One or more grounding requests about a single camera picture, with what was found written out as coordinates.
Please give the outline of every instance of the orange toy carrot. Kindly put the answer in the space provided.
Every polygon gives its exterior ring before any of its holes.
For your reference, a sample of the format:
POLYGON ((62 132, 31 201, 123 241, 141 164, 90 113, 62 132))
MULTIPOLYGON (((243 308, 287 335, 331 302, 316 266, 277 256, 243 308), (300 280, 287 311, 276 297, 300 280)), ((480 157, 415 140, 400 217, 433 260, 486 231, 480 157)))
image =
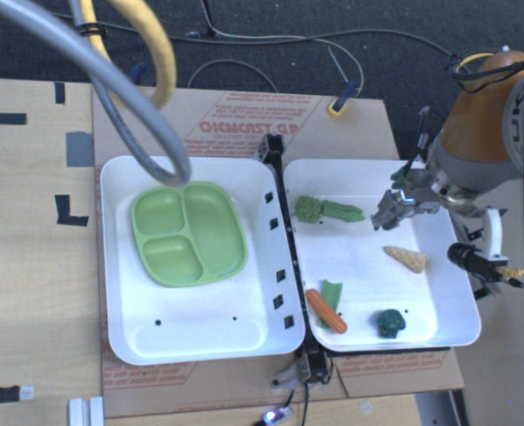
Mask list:
POLYGON ((321 317, 327 325, 339 334, 343 334, 347 331, 347 324, 341 319, 335 311, 327 304, 325 299, 322 297, 317 290, 310 288, 306 291, 307 301, 315 309, 315 312, 321 317))

